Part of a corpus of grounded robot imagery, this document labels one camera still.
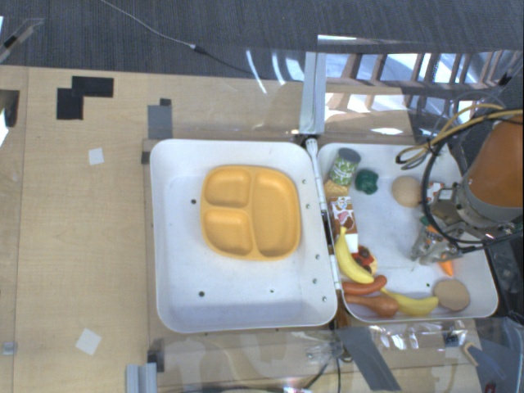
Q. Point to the yellow banana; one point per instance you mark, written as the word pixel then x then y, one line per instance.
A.
pixel 350 262
pixel 413 304

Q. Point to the orange carrot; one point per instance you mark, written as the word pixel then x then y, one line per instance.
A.
pixel 447 267

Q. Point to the green can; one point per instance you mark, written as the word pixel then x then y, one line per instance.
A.
pixel 343 168

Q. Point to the green broccoli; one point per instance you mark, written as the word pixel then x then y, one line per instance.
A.
pixel 366 182

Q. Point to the brown round bread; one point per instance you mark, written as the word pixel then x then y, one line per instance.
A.
pixel 451 295

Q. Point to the white plastic tray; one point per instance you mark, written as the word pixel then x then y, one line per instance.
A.
pixel 397 240
pixel 245 293

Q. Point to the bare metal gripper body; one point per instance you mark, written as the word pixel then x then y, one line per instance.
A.
pixel 448 209

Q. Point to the pizza slice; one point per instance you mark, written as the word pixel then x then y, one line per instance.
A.
pixel 365 258

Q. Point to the white and brown carton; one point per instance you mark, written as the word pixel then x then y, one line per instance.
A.
pixel 344 217

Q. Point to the red and white packet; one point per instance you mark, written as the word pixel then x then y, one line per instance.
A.
pixel 434 191

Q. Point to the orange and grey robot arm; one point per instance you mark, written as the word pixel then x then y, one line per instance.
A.
pixel 497 166

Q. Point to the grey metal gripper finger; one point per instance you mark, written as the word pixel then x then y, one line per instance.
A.
pixel 447 253
pixel 421 250

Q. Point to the orange divided plate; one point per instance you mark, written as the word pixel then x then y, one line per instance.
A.
pixel 270 211

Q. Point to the thin black and white rod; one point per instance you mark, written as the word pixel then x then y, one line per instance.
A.
pixel 318 186

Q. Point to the red sausage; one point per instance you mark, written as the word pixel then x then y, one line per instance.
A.
pixel 362 287

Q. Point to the yellow biscuit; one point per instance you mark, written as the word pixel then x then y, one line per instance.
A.
pixel 333 188

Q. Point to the beige round bread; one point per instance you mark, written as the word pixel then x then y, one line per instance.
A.
pixel 405 191

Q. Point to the brown chicken drumstick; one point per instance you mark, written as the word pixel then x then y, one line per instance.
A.
pixel 382 305

